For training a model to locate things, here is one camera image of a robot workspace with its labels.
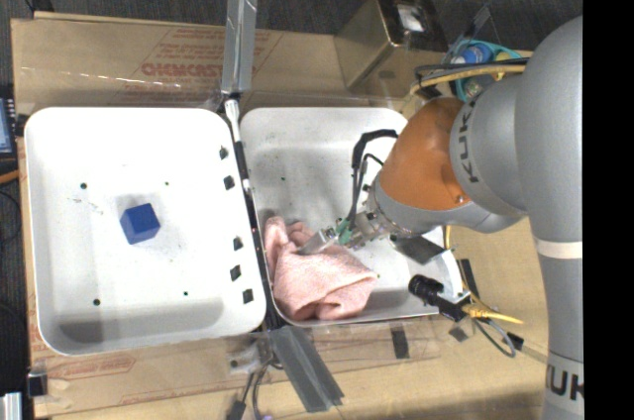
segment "blue block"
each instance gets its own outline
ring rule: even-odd
[[[121,228],[130,244],[151,239],[160,228],[159,219],[152,204],[144,203],[127,209],[121,217]]]

